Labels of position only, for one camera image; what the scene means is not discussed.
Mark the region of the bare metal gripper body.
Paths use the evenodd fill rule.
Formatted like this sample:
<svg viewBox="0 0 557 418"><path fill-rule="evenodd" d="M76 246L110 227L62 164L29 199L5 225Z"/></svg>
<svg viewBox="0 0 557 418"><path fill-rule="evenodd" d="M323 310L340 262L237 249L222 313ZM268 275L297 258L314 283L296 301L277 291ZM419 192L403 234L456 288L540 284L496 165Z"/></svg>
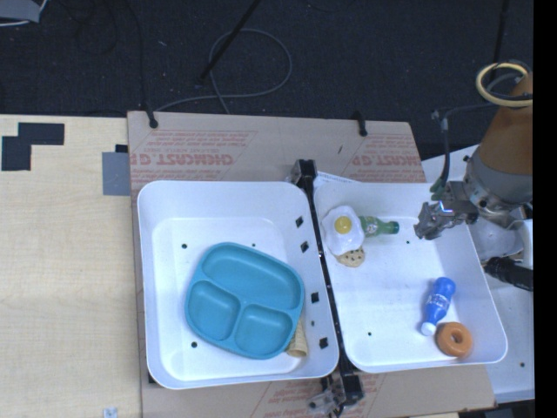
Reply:
<svg viewBox="0 0 557 418"><path fill-rule="evenodd" d="M441 210L456 224L484 219L502 229L517 229L522 219L515 211L529 201L529 179L440 181Z"/></svg>

